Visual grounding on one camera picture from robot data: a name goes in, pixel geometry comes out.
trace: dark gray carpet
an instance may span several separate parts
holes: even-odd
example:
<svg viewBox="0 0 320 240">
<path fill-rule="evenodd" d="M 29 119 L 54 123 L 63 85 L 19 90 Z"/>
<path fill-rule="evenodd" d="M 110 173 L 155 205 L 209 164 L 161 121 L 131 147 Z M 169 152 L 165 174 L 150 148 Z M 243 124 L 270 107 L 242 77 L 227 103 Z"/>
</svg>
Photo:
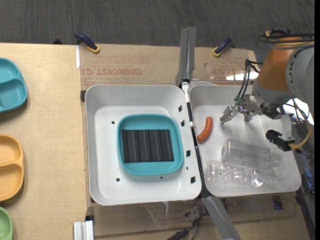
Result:
<svg viewBox="0 0 320 240">
<path fill-rule="evenodd" d="M 315 0 L 0 0 L 0 42 L 76 44 L 76 31 L 96 43 L 179 46 L 182 28 L 197 27 L 197 47 L 231 38 L 254 50 L 273 27 L 315 28 Z"/>
</svg>

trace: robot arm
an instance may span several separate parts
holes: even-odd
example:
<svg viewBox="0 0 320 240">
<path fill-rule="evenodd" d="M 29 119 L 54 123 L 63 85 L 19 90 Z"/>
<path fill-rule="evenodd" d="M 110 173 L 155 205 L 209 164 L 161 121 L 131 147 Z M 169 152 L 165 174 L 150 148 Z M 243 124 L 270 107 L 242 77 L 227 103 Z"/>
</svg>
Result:
<svg viewBox="0 0 320 240">
<path fill-rule="evenodd" d="M 244 115 L 246 122 L 254 115 L 281 119 L 284 114 L 278 109 L 294 98 L 308 105 L 314 120 L 314 33 L 290 34 L 276 29 L 274 32 L 268 30 L 262 37 L 271 44 L 271 49 L 252 86 L 252 93 L 236 97 L 235 105 L 228 105 L 220 117 L 221 124 L 230 121 L 238 112 Z M 268 132 L 266 136 L 271 138 L 276 135 L 275 132 Z M 294 141 L 284 141 L 286 145 L 283 149 L 291 150 L 288 144 Z"/>
</svg>

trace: black grooved insert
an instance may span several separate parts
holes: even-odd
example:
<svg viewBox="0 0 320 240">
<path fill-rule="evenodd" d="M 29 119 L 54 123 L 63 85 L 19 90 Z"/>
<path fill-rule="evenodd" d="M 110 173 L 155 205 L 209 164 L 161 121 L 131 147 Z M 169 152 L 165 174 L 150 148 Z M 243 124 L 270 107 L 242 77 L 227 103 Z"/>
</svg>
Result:
<svg viewBox="0 0 320 240">
<path fill-rule="evenodd" d="M 170 130 L 122 130 L 121 134 L 125 163 L 174 161 Z"/>
</svg>

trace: clear plastic bottle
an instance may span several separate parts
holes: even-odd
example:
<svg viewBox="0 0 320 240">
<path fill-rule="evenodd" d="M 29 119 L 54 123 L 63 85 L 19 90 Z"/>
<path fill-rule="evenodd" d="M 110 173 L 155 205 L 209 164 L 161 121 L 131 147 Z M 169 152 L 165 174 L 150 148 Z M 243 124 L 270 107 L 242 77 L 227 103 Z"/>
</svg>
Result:
<svg viewBox="0 0 320 240">
<path fill-rule="evenodd" d="M 281 157 L 274 154 L 272 149 L 228 139 L 222 147 L 221 161 L 257 170 L 268 170 L 277 167 Z"/>
<path fill-rule="evenodd" d="M 261 171 L 250 167 L 222 163 L 217 160 L 208 162 L 205 176 L 209 184 L 235 183 L 254 188 L 273 188 L 276 186 L 276 177 L 273 170 Z"/>
</svg>

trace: blue bowl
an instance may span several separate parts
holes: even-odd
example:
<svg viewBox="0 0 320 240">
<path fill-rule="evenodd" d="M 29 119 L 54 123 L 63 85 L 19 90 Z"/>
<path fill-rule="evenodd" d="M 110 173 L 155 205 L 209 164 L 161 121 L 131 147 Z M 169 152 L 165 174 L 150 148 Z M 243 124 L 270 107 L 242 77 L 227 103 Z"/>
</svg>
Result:
<svg viewBox="0 0 320 240">
<path fill-rule="evenodd" d="M 27 95 L 26 83 L 17 65 L 0 58 L 0 113 L 20 107 Z"/>
<path fill-rule="evenodd" d="M 124 162 L 122 130 L 169 130 L 173 161 Z M 184 160 L 182 141 L 176 122 L 163 114 L 134 114 L 124 117 L 117 126 L 117 147 L 122 167 L 133 175 L 164 175 L 177 171 Z"/>
</svg>

